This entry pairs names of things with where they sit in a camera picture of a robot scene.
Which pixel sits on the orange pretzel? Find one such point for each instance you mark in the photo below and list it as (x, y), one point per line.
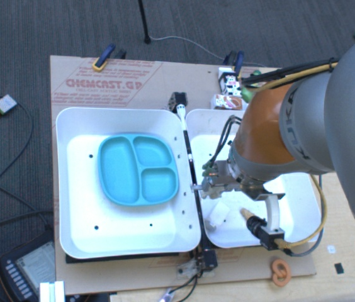
(280, 272)

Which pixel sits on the blue divided plate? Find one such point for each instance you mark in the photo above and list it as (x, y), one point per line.
(117, 168)

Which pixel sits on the cow print white carton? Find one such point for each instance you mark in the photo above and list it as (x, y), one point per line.
(230, 83)

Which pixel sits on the white plastic tray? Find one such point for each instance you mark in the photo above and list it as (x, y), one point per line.
(124, 225)
(237, 234)

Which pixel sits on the small white plastic piece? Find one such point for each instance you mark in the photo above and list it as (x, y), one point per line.
(210, 225)

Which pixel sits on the green toy vegetable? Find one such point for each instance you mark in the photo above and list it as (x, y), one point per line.
(246, 93)

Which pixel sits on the black cylinder on white bracket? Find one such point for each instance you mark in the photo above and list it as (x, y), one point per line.
(272, 214)

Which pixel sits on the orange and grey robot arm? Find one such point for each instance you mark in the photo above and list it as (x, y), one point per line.
(309, 115)

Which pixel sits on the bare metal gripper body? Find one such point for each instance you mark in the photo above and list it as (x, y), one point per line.
(228, 176)

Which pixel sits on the thin black and white rod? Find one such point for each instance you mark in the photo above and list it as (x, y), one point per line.
(190, 156)

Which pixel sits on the white cube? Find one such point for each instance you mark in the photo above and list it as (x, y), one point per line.
(219, 212)

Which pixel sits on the brown and white carton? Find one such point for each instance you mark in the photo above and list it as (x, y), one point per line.
(228, 102)

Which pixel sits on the brown cardboard board red print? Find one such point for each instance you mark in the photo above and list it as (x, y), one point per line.
(127, 83)

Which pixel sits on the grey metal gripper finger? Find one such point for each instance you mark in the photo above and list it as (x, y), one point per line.
(216, 194)
(205, 191)

